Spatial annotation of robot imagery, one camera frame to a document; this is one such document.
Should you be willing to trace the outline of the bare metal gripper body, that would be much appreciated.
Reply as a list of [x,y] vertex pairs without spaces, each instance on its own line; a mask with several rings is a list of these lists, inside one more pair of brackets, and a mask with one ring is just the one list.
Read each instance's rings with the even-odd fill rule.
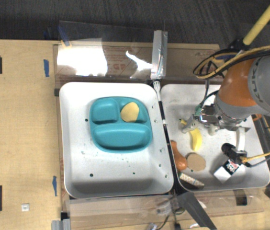
[[194,119],[205,127],[221,128],[220,121],[223,119],[223,114],[217,105],[202,105],[195,107]]

